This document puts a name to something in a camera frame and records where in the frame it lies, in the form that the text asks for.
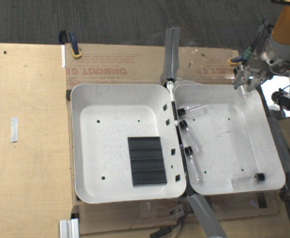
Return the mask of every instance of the yellow clamp pad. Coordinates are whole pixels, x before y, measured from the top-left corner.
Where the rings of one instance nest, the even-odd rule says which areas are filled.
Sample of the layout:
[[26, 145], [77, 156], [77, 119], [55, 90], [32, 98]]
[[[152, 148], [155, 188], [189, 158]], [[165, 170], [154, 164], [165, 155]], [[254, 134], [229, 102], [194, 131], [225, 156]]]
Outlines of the yellow clamp pad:
[[80, 58], [82, 56], [82, 53], [81, 53], [80, 49], [79, 49], [79, 54], [78, 55], [76, 55], [74, 53], [73, 48], [71, 48], [70, 50], [71, 50], [71, 54], [72, 54], [73, 58], [78, 59], [78, 58]]
[[231, 62], [231, 59], [232, 58], [229, 58], [227, 61], [229, 65], [239, 65], [240, 62]]

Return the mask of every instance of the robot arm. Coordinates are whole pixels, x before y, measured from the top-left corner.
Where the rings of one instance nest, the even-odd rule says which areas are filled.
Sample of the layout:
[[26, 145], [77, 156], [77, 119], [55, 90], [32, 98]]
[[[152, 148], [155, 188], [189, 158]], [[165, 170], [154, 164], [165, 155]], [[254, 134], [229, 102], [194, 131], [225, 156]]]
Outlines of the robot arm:
[[[230, 62], [241, 62], [239, 68], [234, 70], [233, 86], [237, 89], [246, 85], [246, 90], [251, 92], [260, 84], [273, 78], [274, 75], [290, 78], [290, 0], [279, 2], [285, 4], [272, 32], [266, 39], [262, 50], [256, 51], [255, 46], [262, 37], [268, 21], [263, 20], [255, 42], [246, 52]], [[272, 100], [286, 110], [290, 110], [290, 91], [279, 89], [273, 93]]]

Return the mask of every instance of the dark gray floor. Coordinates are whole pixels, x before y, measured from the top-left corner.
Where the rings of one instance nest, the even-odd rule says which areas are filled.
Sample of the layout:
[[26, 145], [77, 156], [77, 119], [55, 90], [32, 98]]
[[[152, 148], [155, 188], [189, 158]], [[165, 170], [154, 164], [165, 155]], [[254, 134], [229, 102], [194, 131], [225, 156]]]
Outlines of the dark gray floor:
[[181, 27], [181, 46], [244, 50], [262, 18], [275, 23], [270, 0], [0, 0], [0, 42], [58, 44], [60, 30], [81, 43], [164, 46]]

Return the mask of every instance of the wooden table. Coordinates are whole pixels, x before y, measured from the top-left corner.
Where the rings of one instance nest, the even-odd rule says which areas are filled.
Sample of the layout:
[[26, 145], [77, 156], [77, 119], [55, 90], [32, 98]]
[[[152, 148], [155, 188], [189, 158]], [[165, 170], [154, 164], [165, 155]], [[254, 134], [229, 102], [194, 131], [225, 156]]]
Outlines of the wooden table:
[[[0, 238], [57, 238], [72, 184], [66, 73], [59, 45], [0, 44]], [[10, 119], [18, 141], [10, 142]], [[283, 203], [274, 216], [221, 221], [228, 237], [290, 237]], [[155, 229], [84, 237], [149, 237]], [[199, 224], [180, 237], [205, 237]]]

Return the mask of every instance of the white tape strip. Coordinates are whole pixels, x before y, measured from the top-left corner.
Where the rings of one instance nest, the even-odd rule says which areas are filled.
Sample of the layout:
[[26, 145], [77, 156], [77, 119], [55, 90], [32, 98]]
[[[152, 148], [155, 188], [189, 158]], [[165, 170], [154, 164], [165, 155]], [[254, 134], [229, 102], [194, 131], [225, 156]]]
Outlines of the white tape strip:
[[10, 120], [10, 142], [14, 143], [18, 140], [18, 118], [12, 117]]
[[62, 59], [62, 68], [66, 67], [66, 47], [61, 45], [61, 59]]

